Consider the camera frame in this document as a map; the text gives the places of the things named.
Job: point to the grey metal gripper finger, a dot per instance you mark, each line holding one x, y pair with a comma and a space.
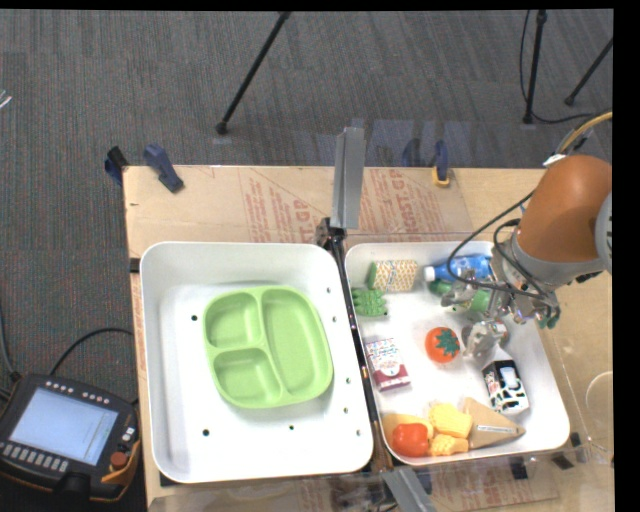
484, 337
460, 294

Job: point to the beige wedge slice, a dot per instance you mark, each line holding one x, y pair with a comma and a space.
490, 425

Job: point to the green bottle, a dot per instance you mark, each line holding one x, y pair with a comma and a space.
481, 301

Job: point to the white plastic tray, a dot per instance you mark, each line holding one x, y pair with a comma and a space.
440, 390
180, 400

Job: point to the large yellow toy waffle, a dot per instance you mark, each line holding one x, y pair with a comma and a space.
450, 420

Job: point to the orange toy tomato green leaf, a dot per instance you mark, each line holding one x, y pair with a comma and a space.
439, 347

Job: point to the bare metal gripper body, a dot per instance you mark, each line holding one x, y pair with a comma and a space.
525, 305

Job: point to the thin black rod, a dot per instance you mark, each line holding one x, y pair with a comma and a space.
357, 340

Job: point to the brown cardboard board red print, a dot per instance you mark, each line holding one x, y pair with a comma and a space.
215, 210

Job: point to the green divided plate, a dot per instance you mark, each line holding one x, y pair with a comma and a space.
285, 325

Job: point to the blue bottle white cap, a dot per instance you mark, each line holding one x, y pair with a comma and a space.
467, 266

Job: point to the green toy vegetable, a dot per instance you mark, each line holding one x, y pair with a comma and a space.
369, 302

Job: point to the small yellow toy waffle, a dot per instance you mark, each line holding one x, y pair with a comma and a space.
447, 445

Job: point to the black and white milk carton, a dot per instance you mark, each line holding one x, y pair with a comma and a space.
506, 387

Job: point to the red toy pepper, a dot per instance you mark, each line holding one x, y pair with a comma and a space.
410, 440

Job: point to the pink and maroon carton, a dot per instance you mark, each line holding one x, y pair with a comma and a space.
387, 365

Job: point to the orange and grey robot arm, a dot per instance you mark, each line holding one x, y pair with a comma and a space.
560, 210

